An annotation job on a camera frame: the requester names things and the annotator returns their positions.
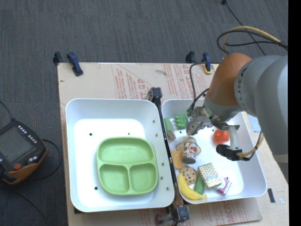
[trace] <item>banana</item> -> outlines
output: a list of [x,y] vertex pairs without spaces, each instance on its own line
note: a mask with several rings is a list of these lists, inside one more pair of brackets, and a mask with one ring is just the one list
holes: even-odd
[[185,177],[183,176],[182,173],[178,174],[178,184],[179,184],[179,189],[180,192],[187,198],[192,199],[192,200],[197,200],[201,198],[207,198],[207,195],[202,195],[199,194],[198,192],[194,191],[192,188],[190,188],[185,180]]

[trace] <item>emergency stop button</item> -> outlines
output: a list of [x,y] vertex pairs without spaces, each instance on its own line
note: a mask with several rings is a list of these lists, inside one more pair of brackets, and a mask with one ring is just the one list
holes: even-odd
[[16,171],[20,170],[21,168],[22,168],[22,165],[21,165],[20,163],[16,163],[16,164],[14,165],[14,169],[15,169]]

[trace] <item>tomato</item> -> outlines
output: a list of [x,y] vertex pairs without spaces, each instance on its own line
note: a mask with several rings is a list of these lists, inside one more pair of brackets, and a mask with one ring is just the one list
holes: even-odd
[[217,129],[213,134],[213,140],[218,144],[229,141],[229,132],[227,130]]

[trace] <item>green plate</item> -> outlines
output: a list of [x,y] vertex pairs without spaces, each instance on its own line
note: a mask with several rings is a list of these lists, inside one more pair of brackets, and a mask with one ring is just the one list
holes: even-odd
[[111,194],[144,194],[157,185],[155,152],[143,138],[107,138],[98,146],[96,160],[100,183]]

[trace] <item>gray carpet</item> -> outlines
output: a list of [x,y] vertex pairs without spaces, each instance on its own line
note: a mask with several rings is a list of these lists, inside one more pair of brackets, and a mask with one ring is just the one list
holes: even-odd
[[[207,52],[218,63],[225,53],[216,39],[240,23],[288,44],[288,0],[227,0],[225,5],[222,0],[0,0],[0,100],[13,117],[61,150],[55,52],[65,62],[73,51],[80,62],[185,63],[195,51],[197,62]],[[233,43],[252,41],[245,33],[231,37]],[[250,57],[287,54],[272,44],[229,50]],[[0,105],[0,128],[9,121]],[[13,191],[0,188],[1,226],[43,226],[46,220],[68,225],[63,165],[47,178],[33,179],[59,163],[57,148],[47,146],[49,156],[32,177]]]

